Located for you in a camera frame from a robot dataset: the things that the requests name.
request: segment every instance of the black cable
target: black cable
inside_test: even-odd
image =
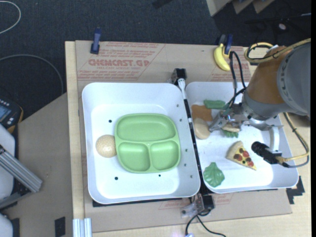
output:
[[[264,44],[264,42],[251,44],[251,45],[249,46],[249,48],[247,49],[247,52],[246,52],[246,56],[245,56],[245,57],[249,57],[250,52],[251,52],[252,50],[255,50],[257,47],[264,47],[264,48],[270,49],[270,48],[272,47],[272,45]],[[266,59],[266,57],[256,58],[256,60],[265,60],[265,59]]]
[[[208,229],[204,224],[203,222],[201,221],[201,219],[197,216],[197,219],[200,221],[200,223],[202,224],[202,226],[211,234],[214,234],[214,235],[220,235],[220,236],[223,236],[223,237],[226,237],[226,235],[224,234],[221,234],[221,233],[217,233],[217,232],[213,232],[211,231],[210,229]]]
[[[210,212],[211,212],[211,210],[208,209],[208,210],[200,212],[198,215],[204,217],[204,216],[207,216],[208,214],[210,214]]]
[[[262,24],[263,24],[263,28],[259,28],[259,26],[257,25],[256,27],[257,27],[257,29],[259,30],[259,33],[257,34],[257,36],[256,36],[256,38],[254,39],[254,41],[252,42],[252,43],[257,43],[257,42],[259,42],[258,41],[258,39],[259,39],[259,37],[260,37],[260,35],[264,32],[264,31],[266,31],[267,30],[267,24],[266,24],[266,22],[261,22]]]
[[[234,55],[235,58],[237,59],[238,66],[239,66],[239,71],[240,71],[241,83],[242,83],[242,86],[243,86],[244,88],[246,88],[246,85],[245,85],[245,82],[244,82],[244,79],[243,79],[242,66],[241,66],[241,62],[240,62],[239,56],[237,55],[237,53],[236,53],[235,51],[231,51],[231,53],[232,53],[232,57],[233,57],[233,55]]]
[[[199,214],[193,216],[193,217],[189,220],[189,222],[187,223],[187,226],[186,226],[185,235],[188,235],[188,234],[189,234],[189,231],[188,231],[189,225],[190,225],[190,223],[191,223],[195,218],[197,218],[197,219],[199,220],[199,222],[202,224],[202,226],[203,226],[209,233],[214,234],[214,235],[220,235],[220,236],[222,236],[222,237],[226,237],[226,235],[224,235],[224,234],[217,233],[217,232],[213,232],[213,231],[211,231],[210,229],[208,229],[208,228],[205,226],[205,224],[201,221],[201,219],[199,218]]]
[[[233,66],[233,55],[236,57],[237,62],[238,62],[238,66],[239,66],[239,70],[240,70],[241,83],[242,83],[242,86],[243,86],[243,89],[241,89],[238,92],[237,92],[236,75],[235,75],[234,66]],[[243,78],[242,65],[241,65],[241,62],[240,62],[240,59],[239,59],[237,53],[234,52],[234,51],[231,51],[230,55],[229,55],[229,59],[230,59],[230,67],[231,67],[232,77],[233,77],[233,81],[234,81],[234,95],[231,98],[231,100],[228,102],[229,107],[231,107],[234,104],[236,97],[246,90],[246,85],[245,85],[244,78]]]

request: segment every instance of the green divided plate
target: green divided plate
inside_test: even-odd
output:
[[[180,161],[178,131],[165,115],[124,115],[116,122],[114,134],[118,160],[130,172],[168,171]]]

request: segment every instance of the yellow banana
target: yellow banana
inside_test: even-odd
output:
[[[230,66],[228,65],[228,63],[226,62],[226,60],[224,59],[224,45],[221,43],[217,48],[215,48],[214,50],[214,59],[216,64],[224,71],[229,71],[231,70]]]

